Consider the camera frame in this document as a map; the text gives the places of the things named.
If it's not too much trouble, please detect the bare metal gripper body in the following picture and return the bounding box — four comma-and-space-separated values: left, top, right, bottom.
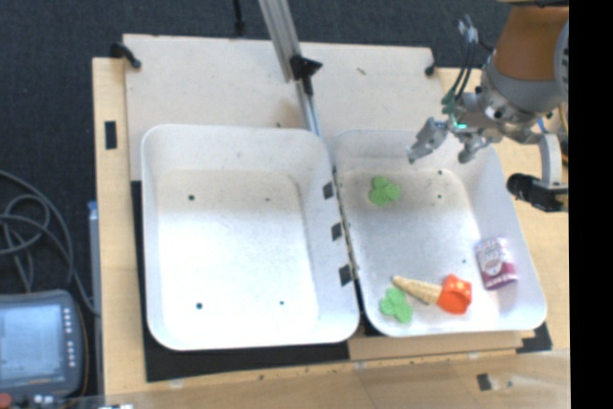
443, 88, 547, 146

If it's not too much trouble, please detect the green toy broccoli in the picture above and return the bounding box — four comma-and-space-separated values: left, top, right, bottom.
378, 286, 415, 325
368, 175, 402, 208

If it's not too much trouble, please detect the white plastic tray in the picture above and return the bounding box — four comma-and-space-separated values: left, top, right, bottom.
140, 124, 361, 352
330, 129, 549, 338

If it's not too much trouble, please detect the purple and white packet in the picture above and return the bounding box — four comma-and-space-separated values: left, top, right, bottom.
473, 236, 520, 291

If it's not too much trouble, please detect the thin black and white rod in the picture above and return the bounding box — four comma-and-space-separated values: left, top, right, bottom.
329, 152, 361, 284

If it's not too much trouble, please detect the orange toy ice cream cone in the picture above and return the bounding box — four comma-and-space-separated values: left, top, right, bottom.
392, 273, 473, 316

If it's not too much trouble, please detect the pale wooden board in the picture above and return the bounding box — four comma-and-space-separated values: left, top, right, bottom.
121, 33, 535, 362

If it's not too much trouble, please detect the black cylinder on white bracket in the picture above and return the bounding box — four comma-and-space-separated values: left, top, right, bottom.
506, 132, 570, 213

